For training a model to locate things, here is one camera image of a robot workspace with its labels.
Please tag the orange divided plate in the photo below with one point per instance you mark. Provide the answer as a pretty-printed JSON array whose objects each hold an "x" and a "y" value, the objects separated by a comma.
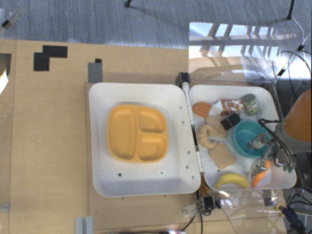
[{"x": 122, "y": 133}]

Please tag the teal bowl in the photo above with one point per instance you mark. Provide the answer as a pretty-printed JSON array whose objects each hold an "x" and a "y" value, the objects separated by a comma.
[{"x": 243, "y": 136}]

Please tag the orange carrot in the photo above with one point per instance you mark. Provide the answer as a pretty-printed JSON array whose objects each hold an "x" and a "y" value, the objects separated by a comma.
[{"x": 259, "y": 178}]

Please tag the brown and white carton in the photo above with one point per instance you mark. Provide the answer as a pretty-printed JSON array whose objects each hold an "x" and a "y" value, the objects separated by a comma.
[{"x": 230, "y": 106}]

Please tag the yellow banana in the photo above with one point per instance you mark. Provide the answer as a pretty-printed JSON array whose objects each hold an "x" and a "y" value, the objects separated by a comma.
[{"x": 232, "y": 179}]

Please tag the beige bread slice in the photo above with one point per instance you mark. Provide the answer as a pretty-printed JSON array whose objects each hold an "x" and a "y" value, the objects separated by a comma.
[
  {"x": 221, "y": 156},
  {"x": 218, "y": 127}
]

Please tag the beige croissant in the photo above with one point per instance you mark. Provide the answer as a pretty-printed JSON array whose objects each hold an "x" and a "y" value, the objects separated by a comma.
[{"x": 204, "y": 133}]

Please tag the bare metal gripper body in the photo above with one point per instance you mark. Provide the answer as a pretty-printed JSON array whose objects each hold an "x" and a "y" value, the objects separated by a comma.
[{"x": 278, "y": 153}]

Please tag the black cube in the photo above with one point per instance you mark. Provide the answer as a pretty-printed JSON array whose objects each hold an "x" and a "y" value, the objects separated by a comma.
[{"x": 230, "y": 122}]

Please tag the green and white can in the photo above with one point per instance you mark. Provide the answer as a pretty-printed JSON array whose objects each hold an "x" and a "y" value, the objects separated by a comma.
[{"x": 251, "y": 105}]

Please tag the thin black and white rod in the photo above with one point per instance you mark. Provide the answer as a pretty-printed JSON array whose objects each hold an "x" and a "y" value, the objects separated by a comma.
[{"x": 189, "y": 111}]

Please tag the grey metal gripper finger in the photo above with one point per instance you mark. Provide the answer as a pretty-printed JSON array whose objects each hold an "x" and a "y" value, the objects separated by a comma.
[
  {"x": 259, "y": 141},
  {"x": 258, "y": 167}
]

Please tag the orange-brown waffle biscuit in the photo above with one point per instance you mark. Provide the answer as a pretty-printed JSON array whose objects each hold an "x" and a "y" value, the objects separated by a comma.
[{"x": 201, "y": 109}]

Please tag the white plastic tray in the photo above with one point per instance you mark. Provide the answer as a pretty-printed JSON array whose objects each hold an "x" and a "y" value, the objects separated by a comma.
[
  {"x": 214, "y": 95},
  {"x": 146, "y": 179}
]

